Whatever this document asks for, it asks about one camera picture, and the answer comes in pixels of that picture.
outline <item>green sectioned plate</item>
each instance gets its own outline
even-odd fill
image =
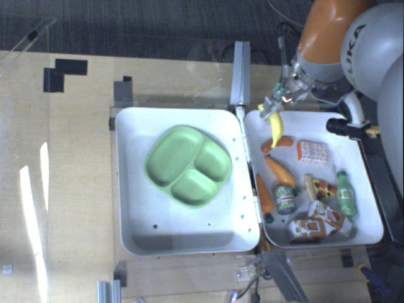
[[[145,174],[169,197],[193,208],[210,202],[232,171],[228,153],[190,126],[174,126],[153,145]]]

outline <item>orange carrot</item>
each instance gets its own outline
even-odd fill
[[[276,146],[287,146],[290,147],[293,145],[293,140],[289,137],[282,137],[278,140]],[[262,145],[261,151],[263,153],[269,153],[272,149],[272,139],[268,140],[265,144]]]
[[[261,210],[265,214],[267,213],[272,213],[274,206],[272,202],[272,198],[270,193],[268,192],[268,189],[265,186],[263,178],[257,174],[256,176],[256,182],[257,182],[257,191],[258,191],[258,198],[259,198],[259,203],[261,204]]]
[[[271,157],[265,156],[265,160],[281,185],[289,185],[292,189],[296,188],[296,180],[291,173]]]

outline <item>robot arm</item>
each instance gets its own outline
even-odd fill
[[[315,0],[292,71],[265,99],[261,112],[266,118],[304,98],[312,88],[325,89],[345,76],[377,102],[383,147],[401,195],[403,10],[402,3],[376,6],[374,0]]]

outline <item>food package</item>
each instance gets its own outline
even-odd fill
[[[297,143],[297,159],[307,163],[327,163],[327,146],[324,143],[299,141]]]
[[[352,224],[342,213],[331,209],[328,205],[318,200],[309,206],[308,215],[310,218],[321,219],[336,228],[334,232],[339,232],[345,237],[349,237]]]
[[[286,228],[288,240],[293,244],[319,242],[335,230],[327,222],[315,219],[292,220]]]

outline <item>green bottle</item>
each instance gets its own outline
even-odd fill
[[[353,217],[358,212],[355,207],[354,189],[349,183],[347,173],[341,170],[336,174],[338,186],[336,188],[336,198],[341,208],[341,213]]]

